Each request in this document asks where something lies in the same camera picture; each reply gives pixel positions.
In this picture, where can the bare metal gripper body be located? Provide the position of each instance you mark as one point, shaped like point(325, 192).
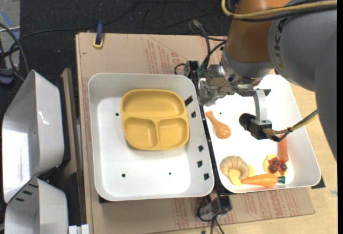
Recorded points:
point(218, 77)

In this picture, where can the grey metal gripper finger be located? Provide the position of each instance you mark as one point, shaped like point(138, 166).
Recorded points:
point(212, 98)
point(202, 91)

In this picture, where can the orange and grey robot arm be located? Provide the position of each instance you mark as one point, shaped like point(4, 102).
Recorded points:
point(300, 48)

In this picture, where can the orange toy chicken drumstick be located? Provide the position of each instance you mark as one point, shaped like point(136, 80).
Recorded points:
point(222, 129)

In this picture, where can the yellow divided plate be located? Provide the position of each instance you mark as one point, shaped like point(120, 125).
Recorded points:
point(154, 120)

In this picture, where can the white plastic tray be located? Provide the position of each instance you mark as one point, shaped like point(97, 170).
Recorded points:
point(254, 147)
point(150, 174)
point(40, 208)
point(29, 125)

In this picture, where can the beige toy croissant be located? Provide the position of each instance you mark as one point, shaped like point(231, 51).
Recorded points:
point(235, 164)

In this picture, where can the brown cardboard board red print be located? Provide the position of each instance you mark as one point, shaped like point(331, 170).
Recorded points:
point(134, 53)

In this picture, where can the yellow flat toy slice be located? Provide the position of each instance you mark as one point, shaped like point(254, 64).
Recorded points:
point(234, 176)

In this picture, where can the orange toy sausage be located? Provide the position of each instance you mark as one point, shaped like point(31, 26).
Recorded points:
point(283, 150)

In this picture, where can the toy pizza slice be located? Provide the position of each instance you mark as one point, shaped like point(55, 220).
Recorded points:
point(276, 166)

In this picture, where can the orange toy carrot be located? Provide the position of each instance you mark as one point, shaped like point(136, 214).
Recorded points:
point(261, 180)

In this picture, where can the black cylinder on white bracket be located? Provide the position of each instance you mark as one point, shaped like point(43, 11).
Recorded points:
point(258, 127)

